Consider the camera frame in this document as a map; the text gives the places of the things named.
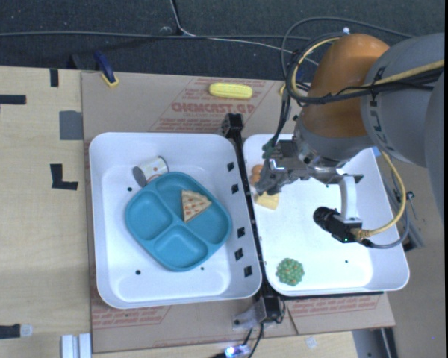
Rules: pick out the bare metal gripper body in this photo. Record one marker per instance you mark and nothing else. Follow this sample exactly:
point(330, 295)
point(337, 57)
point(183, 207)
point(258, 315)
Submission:
point(291, 160)

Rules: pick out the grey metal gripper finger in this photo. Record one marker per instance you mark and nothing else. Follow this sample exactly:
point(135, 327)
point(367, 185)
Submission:
point(278, 186)
point(264, 183)

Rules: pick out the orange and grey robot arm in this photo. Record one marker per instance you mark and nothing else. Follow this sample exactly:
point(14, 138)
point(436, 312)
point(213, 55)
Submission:
point(358, 99)

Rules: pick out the yellow cheese wedge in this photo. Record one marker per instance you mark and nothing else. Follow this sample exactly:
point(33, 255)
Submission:
point(267, 201)

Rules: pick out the thin black rod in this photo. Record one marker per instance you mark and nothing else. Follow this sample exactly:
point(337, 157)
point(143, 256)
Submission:
point(251, 207)

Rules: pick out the toy pizza slice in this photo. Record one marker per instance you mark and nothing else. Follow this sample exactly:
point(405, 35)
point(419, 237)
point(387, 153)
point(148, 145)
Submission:
point(194, 204)

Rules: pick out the green peas ball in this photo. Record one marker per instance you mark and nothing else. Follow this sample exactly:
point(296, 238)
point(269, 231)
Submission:
point(290, 272)

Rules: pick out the yellow corn cob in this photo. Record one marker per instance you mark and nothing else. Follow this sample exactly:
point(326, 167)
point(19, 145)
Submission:
point(230, 90)

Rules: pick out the white plastic tray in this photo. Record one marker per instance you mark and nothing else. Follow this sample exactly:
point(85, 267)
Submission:
point(115, 259)
point(332, 267)

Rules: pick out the blue divided plate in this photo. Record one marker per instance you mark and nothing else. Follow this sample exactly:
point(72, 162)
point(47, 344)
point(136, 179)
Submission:
point(160, 215)

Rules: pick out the white can with orange dots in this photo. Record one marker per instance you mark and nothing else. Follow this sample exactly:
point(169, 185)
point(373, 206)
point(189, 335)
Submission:
point(155, 167)

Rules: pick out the brown cardboard board red print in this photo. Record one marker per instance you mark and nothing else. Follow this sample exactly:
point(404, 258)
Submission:
point(142, 103)

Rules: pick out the black cylinder on white bracket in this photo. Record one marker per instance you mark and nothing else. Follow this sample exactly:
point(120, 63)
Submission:
point(339, 224)

